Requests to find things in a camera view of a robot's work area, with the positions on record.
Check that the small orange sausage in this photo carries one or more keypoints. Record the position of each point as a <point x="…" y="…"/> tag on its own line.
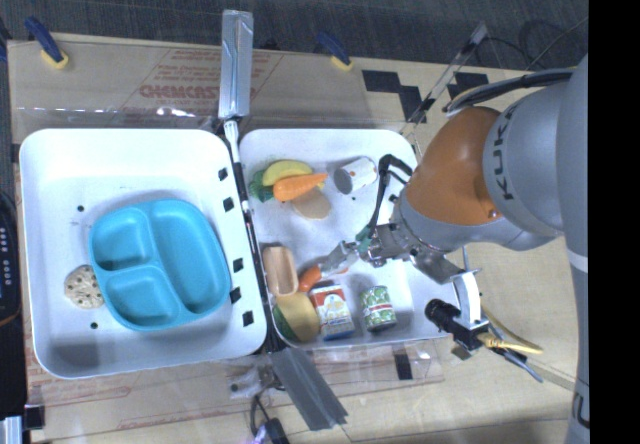
<point x="310" y="278"/>

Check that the beige bread slice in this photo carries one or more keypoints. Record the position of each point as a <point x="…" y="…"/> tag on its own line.
<point x="312" y="207"/>

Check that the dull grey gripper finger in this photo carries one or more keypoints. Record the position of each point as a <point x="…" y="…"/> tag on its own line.
<point x="346" y="249"/>
<point x="332" y="266"/>

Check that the thin black and white rod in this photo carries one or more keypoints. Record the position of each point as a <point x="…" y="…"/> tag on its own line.
<point x="245" y="204"/>

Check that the red and white carton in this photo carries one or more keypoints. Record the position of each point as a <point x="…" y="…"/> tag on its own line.
<point x="332" y="309"/>

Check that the white can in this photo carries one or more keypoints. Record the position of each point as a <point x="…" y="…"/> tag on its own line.
<point x="357" y="174"/>

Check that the white plastic tray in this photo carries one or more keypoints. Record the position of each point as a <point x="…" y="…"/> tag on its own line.
<point x="150" y="152"/>
<point x="300" y="237"/>

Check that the yellow banana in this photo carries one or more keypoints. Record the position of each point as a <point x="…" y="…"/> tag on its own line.
<point x="282" y="169"/>

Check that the black cylinder on white bracket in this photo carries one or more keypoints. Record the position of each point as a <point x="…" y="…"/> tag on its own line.
<point x="467" y="299"/>

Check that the tan bread loaf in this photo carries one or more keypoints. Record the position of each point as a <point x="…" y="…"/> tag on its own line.
<point x="280" y="269"/>

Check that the blue divided plate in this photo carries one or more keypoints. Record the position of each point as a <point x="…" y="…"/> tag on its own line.
<point x="160" y="262"/>

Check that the yellow and green melon slice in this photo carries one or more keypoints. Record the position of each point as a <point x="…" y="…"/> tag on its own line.
<point x="297" y="317"/>

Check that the green broccoli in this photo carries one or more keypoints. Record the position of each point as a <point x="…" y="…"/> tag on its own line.
<point x="259" y="187"/>

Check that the green can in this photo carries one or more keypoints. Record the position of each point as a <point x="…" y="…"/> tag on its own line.
<point x="378" y="308"/>

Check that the orange carrot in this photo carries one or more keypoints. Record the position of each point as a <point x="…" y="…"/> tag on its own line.
<point x="295" y="187"/>

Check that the brown cardboard board red print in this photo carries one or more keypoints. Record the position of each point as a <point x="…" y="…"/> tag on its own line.
<point x="125" y="77"/>

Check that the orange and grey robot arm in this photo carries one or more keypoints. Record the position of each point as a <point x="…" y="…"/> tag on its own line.
<point x="530" y="167"/>

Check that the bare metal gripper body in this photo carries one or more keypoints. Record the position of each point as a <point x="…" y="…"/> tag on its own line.
<point x="387" y="244"/>

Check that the beige dotted biscuit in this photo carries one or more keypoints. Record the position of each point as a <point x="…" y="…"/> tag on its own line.
<point x="80" y="287"/>

